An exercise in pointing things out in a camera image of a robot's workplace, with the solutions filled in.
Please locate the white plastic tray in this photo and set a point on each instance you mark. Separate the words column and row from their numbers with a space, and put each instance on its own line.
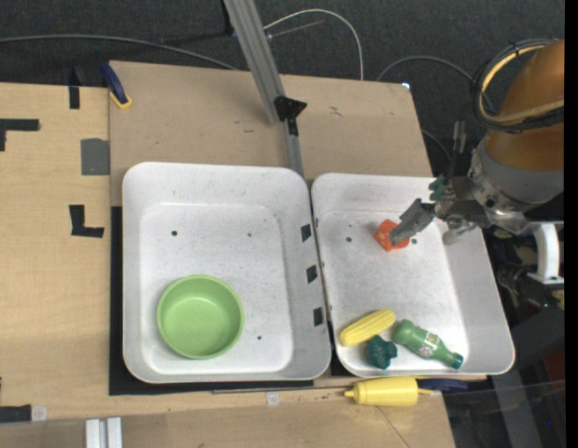
column 223, row 250
column 391, row 283

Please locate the black cylinder on white bracket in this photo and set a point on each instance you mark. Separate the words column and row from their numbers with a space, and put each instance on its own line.
column 547, row 250

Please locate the yellow corn cob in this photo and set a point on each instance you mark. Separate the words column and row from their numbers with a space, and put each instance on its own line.
column 367, row 327

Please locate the green bowl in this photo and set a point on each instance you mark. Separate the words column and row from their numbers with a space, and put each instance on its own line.
column 200, row 317

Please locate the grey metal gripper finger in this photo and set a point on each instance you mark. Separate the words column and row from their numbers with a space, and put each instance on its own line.
column 414, row 222
column 459, row 232

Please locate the orange cube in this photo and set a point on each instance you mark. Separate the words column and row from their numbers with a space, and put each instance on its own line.
column 384, row 236

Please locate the green bottle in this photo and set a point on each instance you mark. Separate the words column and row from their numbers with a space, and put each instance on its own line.
column 421, row 342

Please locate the green broccoli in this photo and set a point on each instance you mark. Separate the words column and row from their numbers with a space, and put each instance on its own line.
column 381, row 352

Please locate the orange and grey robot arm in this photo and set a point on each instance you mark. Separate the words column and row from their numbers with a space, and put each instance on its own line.
column 531, row 96

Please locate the yellow mustard bottle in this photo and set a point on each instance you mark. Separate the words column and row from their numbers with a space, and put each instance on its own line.
column 386, row 391

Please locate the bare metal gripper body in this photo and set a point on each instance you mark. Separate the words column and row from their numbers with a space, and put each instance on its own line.
column 466, row 205

